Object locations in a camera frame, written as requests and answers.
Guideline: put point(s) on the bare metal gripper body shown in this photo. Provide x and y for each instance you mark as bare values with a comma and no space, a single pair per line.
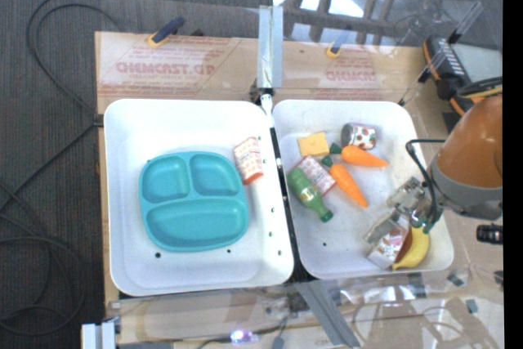
408,194

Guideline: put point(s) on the dull grey metal gripper finger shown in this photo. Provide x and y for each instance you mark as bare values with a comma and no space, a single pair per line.
382,229

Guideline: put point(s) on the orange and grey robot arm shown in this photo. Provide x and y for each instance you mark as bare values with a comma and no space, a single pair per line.
470,143

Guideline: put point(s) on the white carton with pink print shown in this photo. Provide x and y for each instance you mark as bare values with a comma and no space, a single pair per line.
386,251

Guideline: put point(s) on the white plastic tray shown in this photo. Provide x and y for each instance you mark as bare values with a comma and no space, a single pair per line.
130,143
351,241

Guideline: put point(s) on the yellow banana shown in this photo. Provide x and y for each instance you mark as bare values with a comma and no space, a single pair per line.
418,249

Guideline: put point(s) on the orange carrot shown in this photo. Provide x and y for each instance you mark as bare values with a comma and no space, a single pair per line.
361,157
347,184

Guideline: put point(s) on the white can with red print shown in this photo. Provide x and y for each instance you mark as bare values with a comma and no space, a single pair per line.
361,136

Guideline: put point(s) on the green bottle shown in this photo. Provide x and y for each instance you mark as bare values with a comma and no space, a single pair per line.
306,190

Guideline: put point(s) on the yellow cheese block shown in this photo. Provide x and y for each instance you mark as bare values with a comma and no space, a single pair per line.
313,144

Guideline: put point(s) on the orange and white carton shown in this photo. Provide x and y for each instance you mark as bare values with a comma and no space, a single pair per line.
248,161

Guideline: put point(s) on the blue divided plate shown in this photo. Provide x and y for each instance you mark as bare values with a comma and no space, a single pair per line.
192,212

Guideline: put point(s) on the brown cardboard board red print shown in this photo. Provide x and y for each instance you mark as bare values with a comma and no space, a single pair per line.
171,53

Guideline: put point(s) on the black cylinder on white bracket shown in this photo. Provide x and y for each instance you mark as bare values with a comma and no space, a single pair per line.
489,234

